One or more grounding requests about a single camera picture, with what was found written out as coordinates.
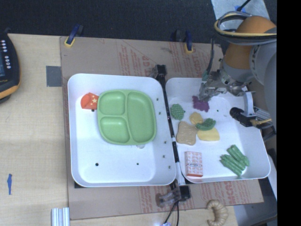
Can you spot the thin black and white rod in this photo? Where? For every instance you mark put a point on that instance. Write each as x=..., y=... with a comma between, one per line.
x=172, y=135

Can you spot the purple grapes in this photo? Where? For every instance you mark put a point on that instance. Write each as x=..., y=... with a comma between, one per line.
x=201, y=105

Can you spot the green asparagus bundle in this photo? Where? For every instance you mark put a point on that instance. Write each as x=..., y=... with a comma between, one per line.
x=237, y=153
x=231, y=165

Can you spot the tan croissant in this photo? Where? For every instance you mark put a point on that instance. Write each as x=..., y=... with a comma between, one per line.
x=221, y=212

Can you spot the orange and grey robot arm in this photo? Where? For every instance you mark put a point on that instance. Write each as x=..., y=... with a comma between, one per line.
x=240, y=53

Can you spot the small yellow toy food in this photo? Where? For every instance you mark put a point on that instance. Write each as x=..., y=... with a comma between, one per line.
x=195, y=118

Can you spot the tan bread slice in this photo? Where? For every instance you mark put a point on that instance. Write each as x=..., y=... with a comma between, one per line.
x=186, y=133

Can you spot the large yellow toy food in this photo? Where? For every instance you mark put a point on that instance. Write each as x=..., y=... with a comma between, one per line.
x=209, y=135

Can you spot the orange pizza slice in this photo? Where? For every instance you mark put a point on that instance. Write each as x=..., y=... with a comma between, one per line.
x=88, y=101

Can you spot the green broccoli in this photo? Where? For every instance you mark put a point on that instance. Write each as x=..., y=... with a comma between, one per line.
x=206, y=124

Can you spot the brown cardboard board red print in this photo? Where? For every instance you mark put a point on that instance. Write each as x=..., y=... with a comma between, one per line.
x=105, y=55

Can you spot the white plastic tray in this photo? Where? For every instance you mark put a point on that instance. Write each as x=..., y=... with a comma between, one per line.
x=113, y=166
x=235, y=135

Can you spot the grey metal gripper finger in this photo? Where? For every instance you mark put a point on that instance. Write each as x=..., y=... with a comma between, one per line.
x=209, y=96
x=202, y=92

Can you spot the orange and white carton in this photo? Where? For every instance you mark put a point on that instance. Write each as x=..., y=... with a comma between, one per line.
x=194, y=163

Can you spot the green divided plate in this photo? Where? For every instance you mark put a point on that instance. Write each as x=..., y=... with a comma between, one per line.
x=131, y=116

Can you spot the green grapes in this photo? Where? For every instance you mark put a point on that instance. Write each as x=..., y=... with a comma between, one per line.
x=176, y=111

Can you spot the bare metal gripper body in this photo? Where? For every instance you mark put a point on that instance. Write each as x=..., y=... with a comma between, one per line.
x=222, y=83

